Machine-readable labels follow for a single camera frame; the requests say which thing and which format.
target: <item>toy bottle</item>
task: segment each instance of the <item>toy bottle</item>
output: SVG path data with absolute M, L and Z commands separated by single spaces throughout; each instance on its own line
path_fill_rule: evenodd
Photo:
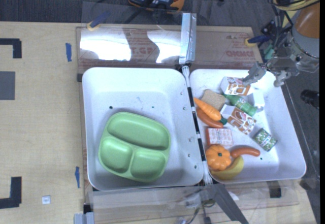
M 240 110 L 244 111 L 247 115 L 253 116 L 257 111 L 257 107 L 252 106 L 249 104 L 243 97 L 238 95 L 227 95 L 224 96 L 230 101 L 230 103 L 239 108 Z

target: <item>small food box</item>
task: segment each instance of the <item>small food box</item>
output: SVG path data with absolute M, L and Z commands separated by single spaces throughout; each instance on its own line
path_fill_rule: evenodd
M 222 94 L 224 77 L 244 78 L 247 70 L 197 69 L 191 72 L 190 86 L 185 77 L 175 69 L 149 68 L 91 68 L 82 78 L 83 101 L 87 142 L 88 178 L 98 190 L 127 188 L 191 186 L 198 184 L 204 175 L 204 164 L 200 151 L 200 137 L 206 150 L 208 126 L 197 120 L 200 135 L 192 114 L 192 96 L 201 98 L 206 89 Z M 263 150 L 252 138 L 227 123 L 224 127 L 232 131 L 232 147 L 250 146 L 259 149 L 258 157 L 243 155 L 244 168 L 231 180 L 220 183 L 248 183 L 301 178 L 306 163 L 299 145 L 281 88 L 273 86 L 275 77 L 266 75 L 251 88 L 259 89 L 265 98 L 263 111 L 254 115 L 256 123 L 277 139 L 270 150 Z M 99 159 L 101 137 L 108 120 L 118 113 L 144 116 L 162 124 L 170 134 L 167 164 L 161 176 L 150 182 L 124 178 L 108 171 Z M 128 139 L 129 147 L 138 146 Z M 119 162 L 119 157 L 106 158 L 108 162 Z

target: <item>toy sausage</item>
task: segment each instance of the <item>toy sausage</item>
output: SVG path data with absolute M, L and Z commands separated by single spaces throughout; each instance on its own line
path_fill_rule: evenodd
M 197 108 L 197 115 L 198 118 L 209 127 L 221 129 L 223 128 L 223 124 L 220 121 L 213 120 L 210 118 L 206 113 L 203 112 L 202 109 Z
M 259 156 L 261 152 L 253 147 L 240 147 L 230 152 L 233 158 L 237 158 L 240 155 L 249 154 L 253 156 Z

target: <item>green divided plate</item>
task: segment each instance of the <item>green divided plate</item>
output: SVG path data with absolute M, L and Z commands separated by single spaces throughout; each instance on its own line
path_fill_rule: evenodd
M 150 118 L 119 112 L 109 118 L 101 137 L 101 165 L 118 176 L 152 182 L 165 170 L 171 147 L 167 128 Z

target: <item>pumpkin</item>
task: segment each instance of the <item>pumpkin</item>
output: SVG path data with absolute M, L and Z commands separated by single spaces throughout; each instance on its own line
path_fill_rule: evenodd
M 230 152 L 222 145 L 211 145 L 205 154 L 208 166 L 213 171 L 225 170 L 232 163 Z

